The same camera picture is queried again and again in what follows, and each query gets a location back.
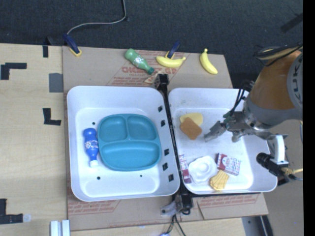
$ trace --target white bottle cap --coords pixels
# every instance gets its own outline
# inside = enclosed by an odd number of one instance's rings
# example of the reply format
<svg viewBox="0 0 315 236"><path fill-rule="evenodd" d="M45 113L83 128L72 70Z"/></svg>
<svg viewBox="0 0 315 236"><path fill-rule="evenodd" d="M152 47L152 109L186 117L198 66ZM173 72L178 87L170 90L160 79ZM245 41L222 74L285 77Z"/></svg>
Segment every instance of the white bottle cap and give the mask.
<svg viewBox="0 0 315 236"><path fill-rule="evenodd" d="M90 161L90 167L91 168L94 168L94 167L97 167L97 166L98 166L98 161L97 160Z"/></svg>

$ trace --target dark background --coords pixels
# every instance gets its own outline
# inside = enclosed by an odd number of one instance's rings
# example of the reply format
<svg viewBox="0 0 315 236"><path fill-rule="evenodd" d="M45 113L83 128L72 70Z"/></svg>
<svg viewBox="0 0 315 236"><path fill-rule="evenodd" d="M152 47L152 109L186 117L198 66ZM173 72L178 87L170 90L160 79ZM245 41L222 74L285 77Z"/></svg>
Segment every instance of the dark background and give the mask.
<svg viewBox="0 0 315 236"><path fill-rule="evenodd" d="M303 41L303 0L125 0L127 20L70 33L78 46L223 54L233 86L255 80L255 45ZM0 43L63 45L62 34L123 17L121 0L0 0Z"/></svg>

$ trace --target candy bar wrapper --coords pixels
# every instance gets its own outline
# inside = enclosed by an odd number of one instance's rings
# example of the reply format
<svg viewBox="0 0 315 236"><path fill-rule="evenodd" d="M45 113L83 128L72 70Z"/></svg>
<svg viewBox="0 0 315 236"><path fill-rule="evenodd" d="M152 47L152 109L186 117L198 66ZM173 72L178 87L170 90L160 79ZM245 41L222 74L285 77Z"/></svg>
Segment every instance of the candy bar wrapper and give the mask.
<svg viewBox="0 0 315 236"><path fill-rule="evenodd" d="M225 154L218 154L217 168L237 176L240 172L241 161Z"/></svg>

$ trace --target robotic hand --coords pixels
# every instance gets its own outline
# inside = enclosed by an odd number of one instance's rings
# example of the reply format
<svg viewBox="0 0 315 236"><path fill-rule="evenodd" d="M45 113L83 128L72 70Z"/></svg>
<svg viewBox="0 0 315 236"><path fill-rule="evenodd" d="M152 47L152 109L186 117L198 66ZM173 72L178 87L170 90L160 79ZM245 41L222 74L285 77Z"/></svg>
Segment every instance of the robotic hand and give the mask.
<svg viewBox="0 0 315 236"><path fill-rule="evenodd" d="M270 48L255 54L267 60L255 83L244 85L237 95L234 107L224 121L217 121L204 136L205 142L217 138L226 130L232 132L232 141L244 135L256 135L267 141L271 154L260 153L257 161L276 176L283 175L285 161L284 136L269 129L288 119L303 120L303 45L291 48ZM245 97L245 86L249 94ZM235 111L244 100L243 110Z"/></svg>

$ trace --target blue clamp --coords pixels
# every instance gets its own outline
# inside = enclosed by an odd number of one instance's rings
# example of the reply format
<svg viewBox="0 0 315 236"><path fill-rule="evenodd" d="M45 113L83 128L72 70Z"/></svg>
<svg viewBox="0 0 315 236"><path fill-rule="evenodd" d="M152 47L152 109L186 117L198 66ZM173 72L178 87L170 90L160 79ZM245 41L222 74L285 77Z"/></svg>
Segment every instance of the blue clamp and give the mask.
<svg viewBox="0 0 315 236"><path fill-rule="evenodd" d="M179 40L177 40L175 42L175 44L173 45L172 49L167 52L166 58L169 58L169 59L173 58L173 55L177 51L179 44L180 44L180 42L179 42Z"/></svg>
<svg viewBox="0 0 315 236"><path fill-rule="evenodd" d="M82 54L82 51L78 48L77 44L74 42L72 37L70 37L68 34L63 34L63 39L67 43L67 45L70 47L70 51L75 56L78 57Z"/></svg>

